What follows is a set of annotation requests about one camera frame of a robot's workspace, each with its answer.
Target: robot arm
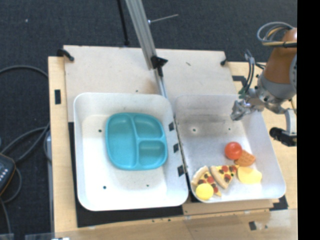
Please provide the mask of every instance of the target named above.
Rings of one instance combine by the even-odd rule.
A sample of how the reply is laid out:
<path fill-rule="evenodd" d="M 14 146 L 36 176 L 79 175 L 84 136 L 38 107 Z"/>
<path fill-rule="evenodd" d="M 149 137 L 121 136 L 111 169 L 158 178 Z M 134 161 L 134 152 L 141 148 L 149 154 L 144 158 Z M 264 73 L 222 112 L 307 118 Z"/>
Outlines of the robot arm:
<path fill-rule="evenodd" d="M 269 30 L 261 38 L 265 28 Z M 279 35 L 282 35 L 281 41 L 275 41 Z M 245 54 L 251 76 L 249 74 L 244 86 L 242 99 L 234 102 L 230 117 L 241 120 L 245 115 L 264 108 L 278 115 L 284 114 L 287 129 L 272 128 L 270 135 L 287 146 L 296 146 L 296 111 L 284 109 L 282 104 L 297 94 L 297 28 L 283 22 L 271 22 L 258 30 L 257 38 L 273 50 L 254 88 L 250 88 L 250 84 L 256 63 L 249 52 Z"/>

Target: dark carpet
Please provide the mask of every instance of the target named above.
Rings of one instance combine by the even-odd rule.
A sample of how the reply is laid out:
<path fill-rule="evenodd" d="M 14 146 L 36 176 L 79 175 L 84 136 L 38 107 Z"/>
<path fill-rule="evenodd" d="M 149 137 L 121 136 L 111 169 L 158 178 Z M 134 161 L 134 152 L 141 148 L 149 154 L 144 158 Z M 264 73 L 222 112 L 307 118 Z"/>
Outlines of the dark carpet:
<path fill-rule="evenodd" d="M 124 0 L 130 47 L 139 47 Z M 225 51 L 229 61 L 245 61 L 249 49 L 256 61 L 270 50 L 256 33 L 268 22 L 297 26 L 298 0 L 142 0 L 150 20 L 178 14 L 151 24 L 156 48 Z M 29 65 L 48 72 L 48 56 L 63 45 L 123 46 L 124 32 L 117 0 L 0 0 L 0 151 L 18 136 L 47 125 L 48 79 Z M 24 138 L 6 155 L 16 159 L 31 147 L 40 132 Z M 50 232 L 48 167 L 42 141 L 17 164 L 22 185 L 5 204 L 15 239 Z M 19 187 L 15 176 L 2 195 L 6 200 Z M 0 206 L 0 235 L 8 232 Z"/>

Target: yellow circle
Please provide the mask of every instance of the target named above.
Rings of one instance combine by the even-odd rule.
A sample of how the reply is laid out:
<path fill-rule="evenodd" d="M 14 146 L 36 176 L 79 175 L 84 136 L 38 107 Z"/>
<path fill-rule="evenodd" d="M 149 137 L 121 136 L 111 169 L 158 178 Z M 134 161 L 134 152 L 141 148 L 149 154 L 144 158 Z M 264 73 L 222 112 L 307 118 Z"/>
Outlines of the yellow circle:
<path fill-rule="evenodd" d="M 214 188 L 209 183 L 203 183 L 196 187 L 195 194 L 202 200 L 208 200 L 213 196 Z"/>

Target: red tomato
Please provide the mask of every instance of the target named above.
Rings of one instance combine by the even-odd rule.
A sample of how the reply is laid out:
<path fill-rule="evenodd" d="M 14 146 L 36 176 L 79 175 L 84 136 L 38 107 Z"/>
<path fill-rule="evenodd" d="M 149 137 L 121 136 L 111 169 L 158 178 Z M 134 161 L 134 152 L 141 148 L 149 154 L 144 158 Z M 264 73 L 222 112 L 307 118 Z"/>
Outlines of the red tomato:
<path fill-rule="evenodd" d="M 232 141 L 225 145 L 225 156 L 231 160 L 237 160 L 242 155 L 242 147 L 238 142 Z"/>

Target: black device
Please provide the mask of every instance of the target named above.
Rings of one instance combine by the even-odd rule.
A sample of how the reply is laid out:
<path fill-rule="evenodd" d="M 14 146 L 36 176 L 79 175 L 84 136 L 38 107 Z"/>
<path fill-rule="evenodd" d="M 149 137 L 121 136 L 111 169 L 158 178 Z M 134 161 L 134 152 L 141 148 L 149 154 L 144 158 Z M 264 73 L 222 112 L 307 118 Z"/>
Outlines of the black device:
<path fill-rule="evenodd" d="M 16 171 L 16 164 L 13 159 L 0 153 L 0 196 L 9 185 Z"/>

